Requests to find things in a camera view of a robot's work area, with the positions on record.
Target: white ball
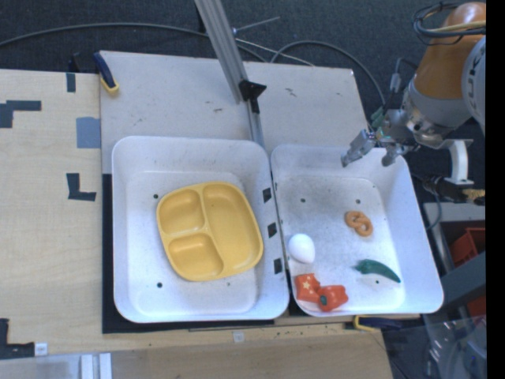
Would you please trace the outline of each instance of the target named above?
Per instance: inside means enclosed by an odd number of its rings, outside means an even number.
[[[311,264],[314,262],[316,258],[316,248],[314,247],[314,241],[308,235],[297,233],[290,238],[287,245],[290,256],[296,261],[300,261],[304,264]]]

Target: yellow plate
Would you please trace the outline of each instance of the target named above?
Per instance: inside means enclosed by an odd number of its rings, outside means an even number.
[[[254,267],[263,239],[247,198],[228,182],[205,182],[165,195],[156,209],[159,234],[175,272],[217,280]]]

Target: white tray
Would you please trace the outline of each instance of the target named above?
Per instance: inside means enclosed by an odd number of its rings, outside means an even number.
[[[136,323],[269,320],[284,312],[289,290],[274,198],[265,202],[267,153],[252,141],[125,137],[112,152],[114,302]],[[256,267],[206,282],[182,279],[171,267],[156,223],[159,199],[209,181],[235,184],[247,197],[264,240]]]
[[[312,264],[302,264],[288,252],[293,287],[295,276],[314,272],[321,286],[343,285],[349,297],[331,312],[322,312],[316,303],[297,304],[316,317],[438,310],[443,290],[406,161],[400,156],[383,167],[385,149],[374,148],[344,168],[340,155],[346,150],[284,144],[271,155],[284,242],[305,233],[316,247]],[[345,224],[349,210],[369,217],[371,236],[358,236]],[[387,265],[401,283],[361,274],[353,266],[362,259]]]

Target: toy pretzel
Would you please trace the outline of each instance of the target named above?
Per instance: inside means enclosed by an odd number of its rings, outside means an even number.
[[[372,222],[363,212],[349,211],[346,213],[346,224],[362,237],[368,237],[373,232]]]

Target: green chili pepper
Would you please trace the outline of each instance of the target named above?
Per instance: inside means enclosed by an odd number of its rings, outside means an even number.
[[[391,268],[378,261],[361,260],[359,263],[357,263],[357,265],[354,266],[354,269],[358,270],[362,274],[378,274],[385,276],[390,280],[394,280],[395,282],[402,282]]]

